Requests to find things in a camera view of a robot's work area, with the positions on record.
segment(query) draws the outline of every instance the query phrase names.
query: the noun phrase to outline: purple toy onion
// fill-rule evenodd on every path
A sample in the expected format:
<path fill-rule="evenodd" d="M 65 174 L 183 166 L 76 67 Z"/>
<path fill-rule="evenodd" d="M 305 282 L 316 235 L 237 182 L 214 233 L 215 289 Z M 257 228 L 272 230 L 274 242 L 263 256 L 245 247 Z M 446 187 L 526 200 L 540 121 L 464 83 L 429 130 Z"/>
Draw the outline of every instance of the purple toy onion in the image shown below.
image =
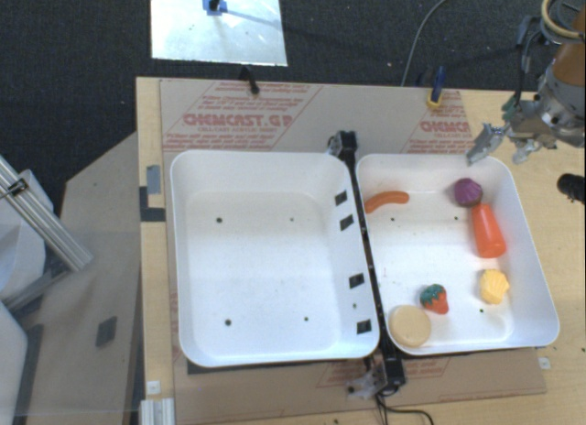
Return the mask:
<path fill-rule="evenodd" d="M 456 181 L 454 190 L 456 202 L 462 207 L 473 207 L 480 203 L 483 197 L 483 188 L 481 185 L 468 178 Z"/>

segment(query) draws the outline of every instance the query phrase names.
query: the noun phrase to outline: black floor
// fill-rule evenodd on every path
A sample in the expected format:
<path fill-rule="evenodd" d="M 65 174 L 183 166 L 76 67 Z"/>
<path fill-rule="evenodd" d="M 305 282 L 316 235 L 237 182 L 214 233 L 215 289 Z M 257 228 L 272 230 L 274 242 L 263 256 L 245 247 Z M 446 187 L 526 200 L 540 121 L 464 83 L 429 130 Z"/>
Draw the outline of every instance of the black floor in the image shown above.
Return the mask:
<path fill-rule="evenodd" d="M 280 0 L 288 67 L 259 80 L 398 85 L 439 0 Z M 515 31 L 540 0 L 450 0 L 421 33 L 406 85 L 428 67 L 451 88 L 514 89 Z M 0 0 L 0 154 L 63 186 L 135 130 L 135 77 L 236 78 L 240 66 L 150 58 L 149 0 Z M 534 72 L 554 48 L 537 46 Z M 526 87 L 534 89 L 535 78 Z"/>

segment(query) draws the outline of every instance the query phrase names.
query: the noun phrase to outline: wooden table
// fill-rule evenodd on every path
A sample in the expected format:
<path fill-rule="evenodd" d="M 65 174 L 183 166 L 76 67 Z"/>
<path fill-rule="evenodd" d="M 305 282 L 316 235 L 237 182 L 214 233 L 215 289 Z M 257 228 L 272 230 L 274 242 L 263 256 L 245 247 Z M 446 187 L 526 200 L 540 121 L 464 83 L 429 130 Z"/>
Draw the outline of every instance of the wooden table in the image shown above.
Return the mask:
<path fill-rule="evenodd" d="M 501 105 L 510 97 L 507 92 L 461 91 L 472 134 L 481 130 L 482 122 L 501 124 Z M 160 110 L 157 79 L 139 79 L 137 108 L 140 111 Z M 149 114 L 138 115 L 138 128 L 150 133 L 140 134 L 140 160 L 159 162 L 149 144 L 160 141 L 160 124 L 146 124 Z M 584 206 L 571 203 L 558 192 L 556 183 L 561 174 L 584 172 L 584 152 L 564 144 L 555 151 L 542 150 L 531 155 L 528 162 L 516 166 L 511 156 L 514 146 L 506 141 L 494 153 L 511 169 L 523 203 L 527 222 L 533 235 L 543 270 L 555 302 L 559 320 L 559 338 L 544 348 L 539 356 L 548 359 L 550 369 L 544 370 L 548 393 L 522 396 L 432 404 L 425 406 L 436 424 L 518 424 L 579 423 L 586 417 L 586 339 L 584 314 Z M 139 182 L 147 185 L 147 175 L 140 167 Z M 149 206 L 164 206 L 164 195 L 149 196 Z M 169 303 L 166 272 L 167 254 L 153 251 L 149 241 L 165 237 L 161 223 L 143 223 L 143 299 L 145 319 L 146 379 L 156 377 L 160 394 L 152 398 L 173 395 L 173 371 L 169 342 Z M 396 415 L 395 424 L 423 423 L 423 419 Z M 239 422 L 259 423 L 259 420 Z M 271 419 L 265 425 L 322 425 L 351 423 L 375 425 L 380 419 L 373 410 L 321 414 L 304 417 Z"/>

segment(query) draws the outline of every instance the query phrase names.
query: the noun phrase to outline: toy strawberry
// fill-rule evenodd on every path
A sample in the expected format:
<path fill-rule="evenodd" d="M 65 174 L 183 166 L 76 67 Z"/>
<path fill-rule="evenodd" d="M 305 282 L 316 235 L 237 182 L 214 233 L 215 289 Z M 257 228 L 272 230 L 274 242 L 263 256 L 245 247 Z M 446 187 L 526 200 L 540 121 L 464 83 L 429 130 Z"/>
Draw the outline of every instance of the toy strawberry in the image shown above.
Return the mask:
<path fill-rule="evenodd" d="M 450 307 L 448 306 L 448 293 L 441 285 L 429 285 L 419 296 L 419 301 L 426 310 L 445 314 Z"/>

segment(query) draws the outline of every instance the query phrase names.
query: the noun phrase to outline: blue clamp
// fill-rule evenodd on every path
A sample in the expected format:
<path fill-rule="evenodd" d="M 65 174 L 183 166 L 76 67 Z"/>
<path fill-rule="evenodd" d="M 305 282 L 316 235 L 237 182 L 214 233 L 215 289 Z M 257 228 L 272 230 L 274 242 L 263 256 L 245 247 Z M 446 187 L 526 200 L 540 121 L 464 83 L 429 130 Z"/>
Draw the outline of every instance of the blue clamp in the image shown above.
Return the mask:
<path fill-rule="evenodd" d="M 443 83 L 446 81 L 446 69 L 439 67 L 436 73 L 436 78 L 433 81 L 433 87 L 428 95 L 428 106 L 435 108 L 441 103 L 441 91 L 443 90 Z"/>
<path fill-rule="evenodd" d="M 208 16 L 222 16 L 222 13 L 228 13 L 228 4 L 226 4 L 225 0 L 220 0 L 217 10 L 212 10 L 210 8 L 211 1 L 212 0 L 201 0 L 201 5 Z"/>

